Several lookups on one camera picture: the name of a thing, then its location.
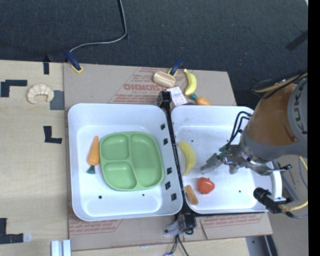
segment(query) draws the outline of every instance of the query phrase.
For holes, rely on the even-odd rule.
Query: red tomato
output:
[[[214,190],[216,185],[208,178],[201,177],[197,182],[197,189],[200,193],[209,194]]]

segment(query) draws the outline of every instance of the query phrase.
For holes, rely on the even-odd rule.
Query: cardboard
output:
[[[152,80],[157,71],[165,68],[81,64],[77,74],[70,64],[63,64],[65,117],[78,103],[154,104],[160,91],[166,88]],[[226,72],[189,70],[197,78],[196,95],[212,105],[235,106],[229,76]],[[175,76],[176,86],[183,92],[188,81],[182,70]],[[66,118],[66,166],[70,176],[68,122]],[[72,250],[172,243],[173,237],[164,236],[163,227],[174,222],[174,216],[83,221],[72,210],[70,177],[68,177],[68,228]],[[184,241],[201,241],[272,234],[268,214],[232,214],[196,218],[197,227]]]

